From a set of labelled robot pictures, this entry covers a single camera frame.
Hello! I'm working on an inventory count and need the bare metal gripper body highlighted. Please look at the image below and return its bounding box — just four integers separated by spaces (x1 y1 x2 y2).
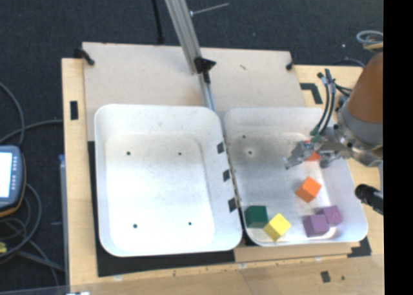
299 125 384 167

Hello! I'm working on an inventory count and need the white plastic tray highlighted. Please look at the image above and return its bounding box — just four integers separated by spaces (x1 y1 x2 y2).
94 103 244 258
221 107 369 247

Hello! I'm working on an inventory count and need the orange cube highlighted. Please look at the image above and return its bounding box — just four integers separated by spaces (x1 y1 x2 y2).
294 176 323 204

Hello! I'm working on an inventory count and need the purple cube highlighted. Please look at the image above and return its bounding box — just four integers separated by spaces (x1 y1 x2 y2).
317 205 344 227
302 213 330 238

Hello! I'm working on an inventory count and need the green cube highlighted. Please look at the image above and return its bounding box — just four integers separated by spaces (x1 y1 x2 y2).
244 205 269 229

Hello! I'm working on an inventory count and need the yellow cube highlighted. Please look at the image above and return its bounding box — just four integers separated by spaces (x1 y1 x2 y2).
263 212 292 242

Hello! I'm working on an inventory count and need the pale wood board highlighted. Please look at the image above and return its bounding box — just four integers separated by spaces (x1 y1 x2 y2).
81 41 356 263

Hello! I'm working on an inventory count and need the black cylinder on white bracket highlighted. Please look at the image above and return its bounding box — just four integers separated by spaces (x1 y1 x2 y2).
354 160 384 216

